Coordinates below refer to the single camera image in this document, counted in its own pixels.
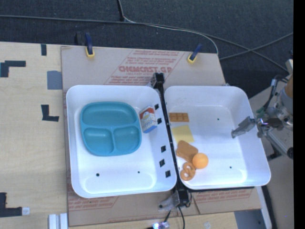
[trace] orange fruit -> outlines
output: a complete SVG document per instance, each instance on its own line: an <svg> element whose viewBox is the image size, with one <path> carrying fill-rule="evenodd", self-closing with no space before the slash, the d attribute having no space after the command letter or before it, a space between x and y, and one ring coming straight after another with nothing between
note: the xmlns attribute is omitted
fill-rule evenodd
<svg viewBox="0 0 305 229"><path fill-rule="evenodd" d="M209 158L203 153L198 153L194 155L192 163L197 169L203 169L207 167L209 163Z"/></svg>

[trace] wooden table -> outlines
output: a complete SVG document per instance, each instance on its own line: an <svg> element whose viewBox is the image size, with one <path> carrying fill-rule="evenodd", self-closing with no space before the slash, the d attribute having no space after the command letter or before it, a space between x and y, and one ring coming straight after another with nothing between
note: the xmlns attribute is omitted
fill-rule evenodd
<svg viewBox="0 0 305 229"><path fill-rule="evenodd" d="M0 192L7 208L29 207L30 215L0 218L0 228L48 228L48 215L67 213L62 90L48 90L47 71L61 72L61 46L0 43L0 62L26 61L10 67L0 78ZM59 121L42 121L41 105L48 104ZM153 220L77 227L78 229L146 228ZM182 218L169 218L182 228ZM236 229L234 213L185 217L186 228Z"/></svg>

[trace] dark floor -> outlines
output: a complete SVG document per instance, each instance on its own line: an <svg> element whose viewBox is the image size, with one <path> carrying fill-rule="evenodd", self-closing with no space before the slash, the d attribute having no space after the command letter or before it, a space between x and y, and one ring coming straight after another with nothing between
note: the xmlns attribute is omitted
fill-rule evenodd
<svg viewBox="0 0 305 229"><path fill-rule="evenodd" d="M293 52L294 0L121 0L123 15L153 23L206 33L216 43L226 81L249 98L267 88L277 74L287 76L285 62ZM37 16L97 20L52 21ZM216 52L201 35L119 22L117 0L0 0L0 41L74 44L74 35L89 32L103 47ZM240 56L225 57L253 49Z"/></svg>

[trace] blue clip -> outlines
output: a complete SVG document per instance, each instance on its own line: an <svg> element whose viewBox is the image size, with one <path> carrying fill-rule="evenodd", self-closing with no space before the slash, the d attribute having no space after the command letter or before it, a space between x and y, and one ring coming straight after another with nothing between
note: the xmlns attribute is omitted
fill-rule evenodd
<svg viewBox="0 0 305 229"><path fill-rule="evenodd" d="M87 57L92 58L95 56L93 47L92 47L92 40L91 40L91 36L88 32L85 33L85 37L86 37L86 54Z"/></svg>
<svg viewBox="0 0 305 229"><path fill-rule="evenodd" d="M188 56L187 61L188 61L189 63L194 63L195 60L196 60L197 54L198 54L198 52L199 52L201 49L202 49L202 44L200 43L200 44L198 44L198 46L196 47L196 49L194 50L194 52L191 53L191 54Z"/></svg>

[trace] blue plastic dish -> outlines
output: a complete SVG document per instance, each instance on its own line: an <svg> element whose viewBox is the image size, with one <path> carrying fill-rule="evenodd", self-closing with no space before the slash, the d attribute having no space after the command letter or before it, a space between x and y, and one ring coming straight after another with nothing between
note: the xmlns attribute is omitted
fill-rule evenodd
<svg viewBox="0 0 305 229"><path fill-rule="evenodd" d="M141 144L141 127L136 111L121 102L98 102L81 111L83 142L94 155L126 155Z"/></svg>

